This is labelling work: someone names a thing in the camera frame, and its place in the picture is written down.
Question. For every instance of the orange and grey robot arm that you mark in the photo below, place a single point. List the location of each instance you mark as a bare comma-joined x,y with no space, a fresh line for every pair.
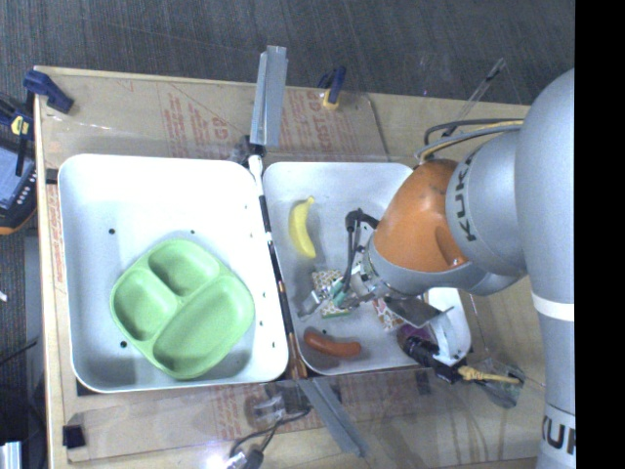
493,203

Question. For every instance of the red-brown sausage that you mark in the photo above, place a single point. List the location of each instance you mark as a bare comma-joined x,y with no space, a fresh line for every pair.
332,346

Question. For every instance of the green divided plate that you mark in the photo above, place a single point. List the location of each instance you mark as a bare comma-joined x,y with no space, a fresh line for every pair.
195,320

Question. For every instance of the brown cardboard board red print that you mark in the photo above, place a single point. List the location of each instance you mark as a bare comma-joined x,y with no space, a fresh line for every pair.
146,115

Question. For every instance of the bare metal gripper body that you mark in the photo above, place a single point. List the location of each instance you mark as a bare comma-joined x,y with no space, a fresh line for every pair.
362,288

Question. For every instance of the white plastic tray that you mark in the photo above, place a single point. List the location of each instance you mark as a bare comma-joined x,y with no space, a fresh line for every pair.
337,188
161,198

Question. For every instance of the black cylinder on white bracket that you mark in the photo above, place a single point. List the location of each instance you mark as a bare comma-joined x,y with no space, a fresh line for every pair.
451,332

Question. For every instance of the orange spotted packet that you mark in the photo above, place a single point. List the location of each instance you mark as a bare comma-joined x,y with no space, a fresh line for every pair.
388,318

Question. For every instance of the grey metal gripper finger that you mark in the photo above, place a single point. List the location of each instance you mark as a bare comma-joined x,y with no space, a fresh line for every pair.
309,305

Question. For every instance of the yellow banana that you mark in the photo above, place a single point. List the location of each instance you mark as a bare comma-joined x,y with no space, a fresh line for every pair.
299,227

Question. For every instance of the yellow patterned packet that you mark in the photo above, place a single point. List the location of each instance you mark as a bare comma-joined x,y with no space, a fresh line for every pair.
326,278

